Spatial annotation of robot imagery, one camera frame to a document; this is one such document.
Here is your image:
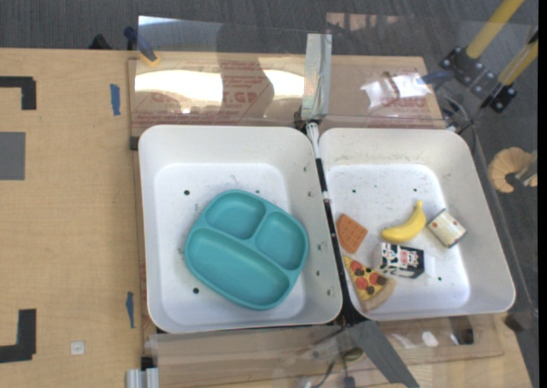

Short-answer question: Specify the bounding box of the white can with orange dots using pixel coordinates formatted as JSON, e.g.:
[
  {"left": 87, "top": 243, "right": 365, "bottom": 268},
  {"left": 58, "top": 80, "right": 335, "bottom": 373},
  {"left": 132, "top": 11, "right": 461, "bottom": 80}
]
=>
[{"left": 426, "top": 209, "right": 468, "bottom": 249}]

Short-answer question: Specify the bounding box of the thin black and white rod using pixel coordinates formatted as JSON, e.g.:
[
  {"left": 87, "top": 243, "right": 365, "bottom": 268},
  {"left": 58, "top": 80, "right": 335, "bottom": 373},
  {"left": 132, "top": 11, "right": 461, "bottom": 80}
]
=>
[{"left": 305, "top": 121, "right": 352, "bottom": 323}]

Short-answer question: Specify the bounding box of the pizza slice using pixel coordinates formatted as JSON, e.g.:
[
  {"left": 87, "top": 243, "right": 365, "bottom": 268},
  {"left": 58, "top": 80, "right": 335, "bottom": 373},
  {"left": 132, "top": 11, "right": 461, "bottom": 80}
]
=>
[{"left": 342, "top": 254, "right": 397, "bottom": 313}]

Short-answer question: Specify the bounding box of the orange waffle biscuit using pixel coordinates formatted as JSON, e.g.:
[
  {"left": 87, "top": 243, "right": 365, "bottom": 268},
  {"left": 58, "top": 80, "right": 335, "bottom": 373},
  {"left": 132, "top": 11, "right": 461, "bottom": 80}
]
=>
[{"left": 335, "top": 213, "right": 369, "bottom": 255}]

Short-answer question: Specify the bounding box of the tan croissant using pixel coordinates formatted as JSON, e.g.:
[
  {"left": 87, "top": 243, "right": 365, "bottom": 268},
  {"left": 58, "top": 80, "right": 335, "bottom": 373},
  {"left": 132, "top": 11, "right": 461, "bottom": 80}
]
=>
[{"left": 487, "top": 146, "right": 538, "bottom": 194}]

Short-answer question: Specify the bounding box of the blue divided plate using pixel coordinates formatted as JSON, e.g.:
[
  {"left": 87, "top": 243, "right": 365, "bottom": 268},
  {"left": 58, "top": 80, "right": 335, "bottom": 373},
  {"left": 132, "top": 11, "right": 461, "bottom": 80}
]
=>
[{"left": 184, "top": 189, "right": 310, "bottom": 311}]

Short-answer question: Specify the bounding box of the white plastic tray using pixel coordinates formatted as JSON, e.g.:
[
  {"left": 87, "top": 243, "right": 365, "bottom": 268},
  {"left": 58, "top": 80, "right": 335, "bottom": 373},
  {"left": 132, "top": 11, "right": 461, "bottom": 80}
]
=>
[
  {"left": 318, "top": 127, "right": 517, "bottom": 322},
  {"left": 137, "top": 124, "right": 344, "bottom": 334}
]

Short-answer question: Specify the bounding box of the black and white milk carton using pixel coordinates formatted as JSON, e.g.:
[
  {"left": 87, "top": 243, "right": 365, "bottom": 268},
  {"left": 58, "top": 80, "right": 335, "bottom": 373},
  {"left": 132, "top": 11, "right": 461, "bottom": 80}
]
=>
[{"left": 372, "top": 242, "right": 426, "bottom": 279}]

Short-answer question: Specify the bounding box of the yellow banana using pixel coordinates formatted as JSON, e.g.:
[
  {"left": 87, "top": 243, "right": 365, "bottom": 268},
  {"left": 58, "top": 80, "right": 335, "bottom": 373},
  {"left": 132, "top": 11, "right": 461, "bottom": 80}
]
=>
[{"left": 380, "top": 200, "right": 427, "bottom": 244}]

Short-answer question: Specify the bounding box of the brown cardboard board red print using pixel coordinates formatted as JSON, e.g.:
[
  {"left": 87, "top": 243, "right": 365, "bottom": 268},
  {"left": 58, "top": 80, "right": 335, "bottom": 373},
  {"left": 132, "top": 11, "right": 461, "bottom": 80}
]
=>
[{"left": 126, "top": 50, "right": 505, "bottom": 368}]

